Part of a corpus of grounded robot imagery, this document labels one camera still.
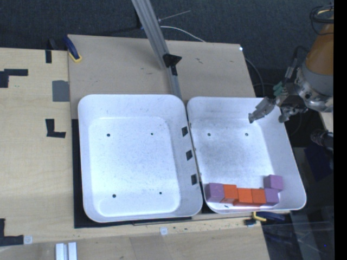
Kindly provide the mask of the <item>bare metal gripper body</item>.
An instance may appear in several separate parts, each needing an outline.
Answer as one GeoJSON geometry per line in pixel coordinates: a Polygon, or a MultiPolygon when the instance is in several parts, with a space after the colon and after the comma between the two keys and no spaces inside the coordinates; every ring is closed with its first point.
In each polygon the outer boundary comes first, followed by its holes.
{"type": "Polygon", "coordinates": [[[275,86],[276,104],[283,109],[311,109],[321,113],[333,112],[333,97],[315,91],[309,84],[279,82],[275,86]]]}

